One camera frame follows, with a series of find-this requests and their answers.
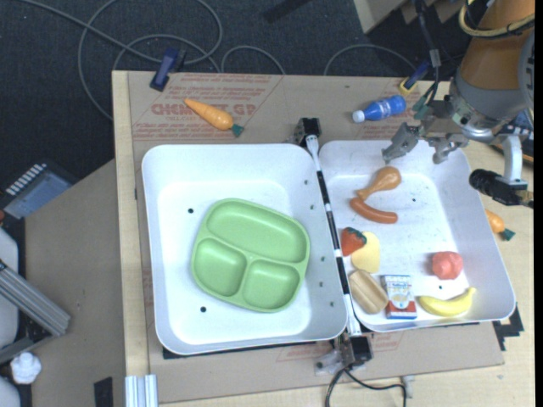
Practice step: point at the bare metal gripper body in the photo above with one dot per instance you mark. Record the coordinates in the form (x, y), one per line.
(445, 123)

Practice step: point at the brown cardboard board red print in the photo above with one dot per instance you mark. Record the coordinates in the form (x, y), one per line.
(254, 100)

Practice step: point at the orange sausage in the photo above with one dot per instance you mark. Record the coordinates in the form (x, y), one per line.
(373, 212)

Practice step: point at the yellow banana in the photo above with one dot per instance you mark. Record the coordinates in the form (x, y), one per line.
(447, 303)

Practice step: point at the pink lumpy toy food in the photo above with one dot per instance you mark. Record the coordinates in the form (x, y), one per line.
(447, 264)

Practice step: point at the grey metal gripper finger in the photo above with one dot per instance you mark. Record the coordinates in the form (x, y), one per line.
(446, 147)
(401, 143)

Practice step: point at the thin black and white rod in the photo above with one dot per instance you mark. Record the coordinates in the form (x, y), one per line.
(328, 214)

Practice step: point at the tan chicken drumstick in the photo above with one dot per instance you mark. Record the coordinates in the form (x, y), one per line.
(382, 182)

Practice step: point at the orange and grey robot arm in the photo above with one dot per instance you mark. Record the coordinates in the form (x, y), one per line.
(492, 53)

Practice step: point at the green divided plate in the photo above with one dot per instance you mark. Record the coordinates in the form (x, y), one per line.
(250, 254)

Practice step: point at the white plastic tray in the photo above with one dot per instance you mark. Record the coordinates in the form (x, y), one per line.
(424, 235)
(178, 244)

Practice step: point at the black cylinder on white bracket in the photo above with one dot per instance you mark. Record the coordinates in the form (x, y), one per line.
(502, 176)

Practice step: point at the white and red carton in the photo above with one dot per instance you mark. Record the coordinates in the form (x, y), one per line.
(399, 297)

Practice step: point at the tan hot dog bun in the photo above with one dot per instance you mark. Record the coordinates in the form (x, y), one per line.
(368, 291)

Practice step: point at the blue plastic bottle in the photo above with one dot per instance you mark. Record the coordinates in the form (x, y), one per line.
(382, 108)

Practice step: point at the red strawberry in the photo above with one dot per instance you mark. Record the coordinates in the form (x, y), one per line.
(352, 241)

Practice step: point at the orange carrot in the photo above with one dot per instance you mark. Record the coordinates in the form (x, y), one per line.
(495, 222)
(210, 113)

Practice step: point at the yellow pear slice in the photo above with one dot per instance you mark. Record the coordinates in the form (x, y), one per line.
(368, 254)

